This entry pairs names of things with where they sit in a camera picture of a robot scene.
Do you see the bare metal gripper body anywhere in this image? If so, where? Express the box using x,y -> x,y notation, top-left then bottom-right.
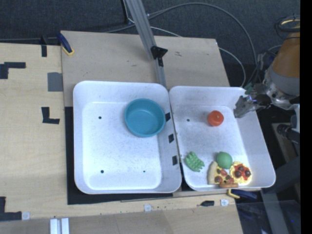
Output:
252,83 -> 301,111

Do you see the red tomato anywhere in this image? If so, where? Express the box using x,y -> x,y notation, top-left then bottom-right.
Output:
207,110 -> 225,127

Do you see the white plastic tray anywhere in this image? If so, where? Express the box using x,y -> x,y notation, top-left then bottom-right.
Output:
168,85 -> 277,193
72,80 -> 183,195

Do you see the green lime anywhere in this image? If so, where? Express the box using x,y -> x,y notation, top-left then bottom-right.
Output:
215,151 -> 234,170

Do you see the round pizza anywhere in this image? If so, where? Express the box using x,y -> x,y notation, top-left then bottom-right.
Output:
229,160 -> 253,187

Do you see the green leafy vegetable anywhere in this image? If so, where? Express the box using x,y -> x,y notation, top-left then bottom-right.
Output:
183,151 -> 206,173

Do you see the pizza slice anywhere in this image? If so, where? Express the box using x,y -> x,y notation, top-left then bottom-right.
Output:
207,160 -> 235,186

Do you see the brown sausage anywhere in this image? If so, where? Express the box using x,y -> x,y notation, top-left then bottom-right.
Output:
218,182 -> 239,189

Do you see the blue bowl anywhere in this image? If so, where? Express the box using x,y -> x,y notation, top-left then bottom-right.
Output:
124,97 -> 167,138

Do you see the brown cardboard board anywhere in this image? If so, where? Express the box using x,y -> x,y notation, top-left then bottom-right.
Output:
60,30 -> 239,204

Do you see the black cylinder on white bracket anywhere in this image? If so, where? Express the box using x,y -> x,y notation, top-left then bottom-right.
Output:
276,103 -> 301,145

